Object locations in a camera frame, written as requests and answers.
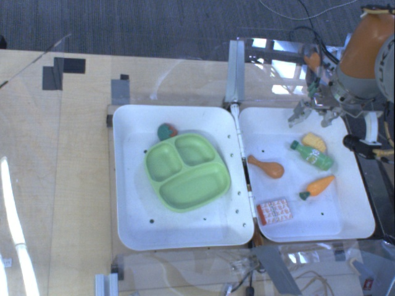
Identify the orange and white carton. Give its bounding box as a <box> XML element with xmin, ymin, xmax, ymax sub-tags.
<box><xmin>256</xmin><ymin>198</ymin><xmax>294</xmax><ymax>226</ymax></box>

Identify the green divided plate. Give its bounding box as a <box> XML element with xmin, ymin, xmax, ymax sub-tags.
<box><xmin>144</xmin><ymin>133</ymin><xmax>232</xmax><ymax>213</ymax></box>

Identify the black cylinder on white bracket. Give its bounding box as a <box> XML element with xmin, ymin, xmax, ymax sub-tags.
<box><xmin>343</xmin><ymin>111</ymin><xmax>385</xmax><ymax>160</ymax></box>

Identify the green plastic bottle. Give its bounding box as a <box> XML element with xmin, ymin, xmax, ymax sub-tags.
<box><xmin>289</xmin><ymin>139</ymin><xmax>335</xmax><ymax>171</ymax></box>

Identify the white plastic tray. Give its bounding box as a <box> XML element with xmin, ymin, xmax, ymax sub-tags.
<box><xmin>112</xmin><ymin>104</ymin><xmax>256</xmax><ymax>252</ymax></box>
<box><xmin>239</xmin><ymin>106</ymin><xmax>376</xmax><ymax>244</ymax></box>

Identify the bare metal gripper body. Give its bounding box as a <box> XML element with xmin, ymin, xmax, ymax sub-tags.
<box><xmin>309</xmin><ymin>83</ymin><xmax>370</xmax><ymax>118</ymax></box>

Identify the orange carrot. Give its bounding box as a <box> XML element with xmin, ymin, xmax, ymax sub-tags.
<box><xmin>298</xmin><ymin>175</ymin><xmax>336</xmax><ymax>201</ymax></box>

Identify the yellow corn cob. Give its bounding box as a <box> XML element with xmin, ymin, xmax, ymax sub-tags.
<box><xmin>301</xmin><ymin>133</ymin><xmax>327</xmax><ymax>154</ymax></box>

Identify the thin black and white rod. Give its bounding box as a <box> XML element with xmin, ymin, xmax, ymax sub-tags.
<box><xmin>230</xmin><ymin>102</ymin><xmax>257</xmax><ymax>219</ymax></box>

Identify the orange chicken drumstick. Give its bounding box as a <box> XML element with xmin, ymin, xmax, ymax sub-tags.
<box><xmin>247</xmin><ymin>155</ymin><xmax>285</xmax><ymax>179</ymax></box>

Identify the red and green strawberry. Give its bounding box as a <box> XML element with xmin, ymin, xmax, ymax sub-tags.
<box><xmin>157</xmin><ymin>123</ymin><xmax>179</xmax><ymax>141</ymax></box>

